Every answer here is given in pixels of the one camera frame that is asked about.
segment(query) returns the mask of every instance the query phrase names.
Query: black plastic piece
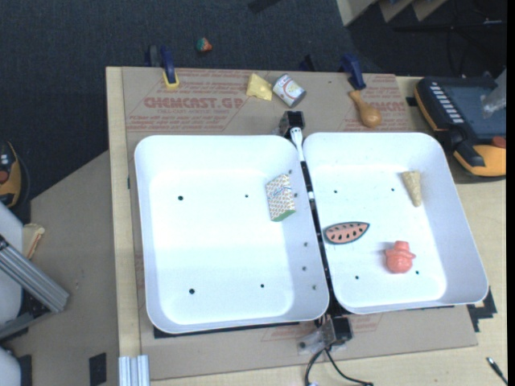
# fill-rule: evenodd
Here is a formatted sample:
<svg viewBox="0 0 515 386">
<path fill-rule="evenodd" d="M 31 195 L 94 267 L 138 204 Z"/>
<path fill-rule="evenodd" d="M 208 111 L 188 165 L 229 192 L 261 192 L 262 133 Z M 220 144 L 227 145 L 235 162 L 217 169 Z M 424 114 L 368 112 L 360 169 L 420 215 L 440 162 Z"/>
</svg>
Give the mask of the black plastic piece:
<svg viewBox="0 0 515 386">
<path fill-rule="evenodd" d="M 9 207 L 14 201 L 14 194 L 13 193 L 6 193 L 5 195 L 2 195 L 2 198 L 0 198 L 0 203 L 2 203 L 4 206 Z"/>
<path fill-rule="evenodd" d="M 22 373 L 20 386 L 32 386 L 32 356 L 24 355 L 18 358 L 18 363 Z"/>
<path fill-rule="evenodd" d="M 406 103 L 410 106 L 410 107 L 417 107 L 418 104 L 417 104 L 417 99 L 415 99 L 413 96 L 408 96 L 406 98 Z"/>
<path fill-rule="evenodd" d="M 488 289 L 488 293 L 483 300 L 483 305 L 477 307 L 476 305 L 468 305 L 468 313 L 474 326 L 476 333 L 480 332 L 480 319 L 482 318 L 493 318 L 493 315 L 497 313 L 496 303 L 493 301 L 492 291 Z"/>
<path fill-rule="evenodd" d="M 352 328 L 348 318 L 343 316 L 332 318 L 332 326 L 335 329 L 336 341 L 338 343 L 345 343 L 352 339 Z"/>
<path fill-rule="evenodd" d="M 484 159 L 478 154 L 472 145 L 467 142 L 461 142 L 455 149 L 455 152 L 458 153 L 470 166 L 485 167 Z"/>
<path fill-rule="evenodd" d="M 451 127 L 448 130 L 435 131 L 435 138 L 446 153 L 452 154 L 456 147 L 465 140 L 465 135 L 458 127 Z"/>
<path fill-rule="evenodd" d="M 107 381 L 107 354 L 89 358 L 89 386 L 99 386 Z"/>
<path fill-rule="evenodd" d="M 279 136 L 290 139 L 290 130 L 294 127 L 304 128 L 304 115 L 301 111 L 287 110 L 279 122 Z"/>
</svg>

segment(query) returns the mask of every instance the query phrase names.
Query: yellow toy cheese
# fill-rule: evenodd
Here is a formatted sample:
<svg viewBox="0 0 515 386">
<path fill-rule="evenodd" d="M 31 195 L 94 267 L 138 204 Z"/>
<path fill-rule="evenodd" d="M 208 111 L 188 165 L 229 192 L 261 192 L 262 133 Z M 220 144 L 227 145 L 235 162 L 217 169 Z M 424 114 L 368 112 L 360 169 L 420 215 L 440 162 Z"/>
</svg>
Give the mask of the yellow toy cheese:
<svg viewBox="0 0 515 386">
<path fill-rule="evenodd" d="M 272 100 L 272 84 L 252 73 L 249 77 L 249 83 L 247 85 L 247 96 L 254 96 L 263 100 Z"/>
</svg>

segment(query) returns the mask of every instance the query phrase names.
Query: metal bracket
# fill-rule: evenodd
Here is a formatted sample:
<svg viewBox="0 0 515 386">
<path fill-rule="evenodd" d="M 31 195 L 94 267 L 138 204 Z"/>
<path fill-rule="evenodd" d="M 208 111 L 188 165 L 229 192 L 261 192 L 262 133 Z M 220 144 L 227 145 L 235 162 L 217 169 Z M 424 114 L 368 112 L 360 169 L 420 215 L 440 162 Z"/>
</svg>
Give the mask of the metal bracket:
<svg viewBox="0 0 515 386">
<path fill-rule="evenodd" d="M 275 129 L 274 134 L 290 139 L 290 130 L 294 127 L 303 129 L 305 126 L 304 115 L 300 110 L 287 110 L 281 117 L 279 126 Z"/>
<path fill-rule="evenodd" d="M 352 328 L 347 318 L 334 318 L 327 320 L 309 335 L 297 342 L 297 351 L 300 355 L 314 355 L 323 349 L 334 345 L 342 345 L 352 339 Z"/>
<path fill-rule="evenodd" d="M 10 246 L 0 234 L 0 270 L 22 286 L 31 296 L 40 302 L 49 312 L 59 313 L 64 310 L 69 294 L 55 283 L 31 261 L 22 256 L 18 250 Z M 31 325 L 37 317 L 25 313 L 0 327 L 0 339 L 20 331 Z"/>
<path fill-rule="evenodd" d="M 150 386 L 148 355 L 118 358 L 119 386 Z"/>
</svg>

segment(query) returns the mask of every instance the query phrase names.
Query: blue clamp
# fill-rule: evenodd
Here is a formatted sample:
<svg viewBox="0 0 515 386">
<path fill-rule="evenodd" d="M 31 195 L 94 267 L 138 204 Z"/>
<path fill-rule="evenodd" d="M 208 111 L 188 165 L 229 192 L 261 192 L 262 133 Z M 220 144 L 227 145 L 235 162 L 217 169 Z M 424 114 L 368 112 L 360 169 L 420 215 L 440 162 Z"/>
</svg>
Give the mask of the blue clamp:
<svg viewBox="0 0 515 386">
<path fill-rule="evenodd" d="M 171 59 L 171 51 L 166 46 L 161 46 L 161 60 L 163 62 L 163 77 L 168 88 L 176 88 L 179 85 L 179 77 L 175 72 L 174 62 Z"/>
<path fill-rule="evenodd" d="M 360 62 L 354 55 L 345 53 L 341 56 L 340 71 L 342 71 L 342 69 L 347 73 L 351 73 L 351 76 L 348 78 L 348 82 L 355 90 L 361 90 L 367 87 L 363 81 L 363 76 L 361 75 Z"/>
<path fill-rule="evenodd" d="M 179 86 L 179 77 L 177 77 L 174 62 L 171 59 L 171 51 L 166 46 L 161 46 L 160 51 L 158 51 L 157 46 L 149 46 L 145 53 L 145 66 L 162 68 L 163 79 L 167 88 L 173 89 Z"/>
</svg>

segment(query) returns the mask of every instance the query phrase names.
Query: black wire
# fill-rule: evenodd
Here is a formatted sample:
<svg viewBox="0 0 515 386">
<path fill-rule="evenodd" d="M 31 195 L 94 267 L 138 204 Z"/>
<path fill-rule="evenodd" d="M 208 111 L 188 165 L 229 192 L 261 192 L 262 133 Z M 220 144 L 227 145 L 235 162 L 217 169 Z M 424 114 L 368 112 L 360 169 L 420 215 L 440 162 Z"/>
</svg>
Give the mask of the black wire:
<svg viewBox="0 0 515 386">
<path fill-rule="evenodd" d="M 313 367 L 313 364 L 316 362 L 316 360 L 320 357 L 320 355 L 325 351 L 326 355 L 328 356 L 329 360 L 332 363 L 332 366 L 336 369 L 336 371 L 342 376 L 344 379 L 349 380 L 354 383 L 362 384 L 363 386 L 373 386 L 373 383 L 371 382 L 365 382 L 363 380 L 353 379 L 352 377 L 346 376 L 338 366 L 336 366 L 335 361 L 332 359 L 331 354 L 329 353 L 329 348 L 322 349 L 321 351 L 317 351 L 309 360 L 306 366 L 306 371 L 304 373 L 304 385 L 309 386 L 311 382 L 309 381 L 309 372 L 311 368 Z"/>
<path fill-rule="evenodd" d="M 336 366 L 335 361 L 332 359 L 331 354 L 329 353 L 329 349 L 324 349 L 324 350 L 325 350 L 325 354 L 328 356 L 329 360 L 331 361 L 332 366 L 336 369 L 336 371 L 337 371 L 338 373 L 340 373 L 340 375 L 341 375 L 342 377 L 344 377 L 344 378 L 345 378 L 345 379 L 347 379 L 347 380 L 350 380 L 351 382 L 359 383 L 359 384 L 363 384 L 363 386 L 373 386 L 373 383 L 371 383 L 371 382 L 365 382 L 365 381 L 363 381 L 363 380 L 353 379 L 352 377 L 348 377 L 348 376 L 346 376 L 346 375 L 345 375 L 345 374 L 344 374 L 344 373 L 343 373 L 343 372 L 338 368 L 338 366 Z"/>
<path fill-rule="evenodd" d="M 309 359 L 309 362 L 306 366 L 306 371 L 304 372 L 304 386 L 309 386 L 311 382 L 309 381 L 309 371 L 311 370 L 311 366 L 313 366 L 313 363 L 319 358 L 320 355 L 322 355 L 323 349 L 321 351 L 317 351 L 311 359 Z"/>
<path fill-rule="evenodd" d="M 460 10 L 458 8 L 458 2 L 456 0 L 452 0 L 453 4 L 453 19 L 451 20 L 451 26 L 447 31 L 447 61 L 449 63 L 449 68 L 451 69 L 451 73 L 457 77 L 463 77 L 464 74 L 464 66 L 465 61 L 468 59 L 470 51 L 472 47 L 476 50 L 480 51 L 480 53 L 488 59 L 489 64 L 492 67 L 500 67 L 501 60 L 498 59 L 498 54 L 493 52 L 491 49 L 483 45 L 479 40 L 473 39 L 471 35 L 469 35 L 465 30 L 460 28 L 462 25 L 460 24 L 460 19 L 463 18 L 464 15 L 473 14 L 479 16 L 483 22 L 488 20 L 488 15 L 481 10 L 477 9 L 464 9 Z M 461 59 L 459 60 L 459 65 L 456 67 L 455 60 L 453 59 L 452 50 L 451 50 L 451 37 L 456 34 L 464 39 L 467 43 L 467 46 L 464 48 Z"/>
</svg>

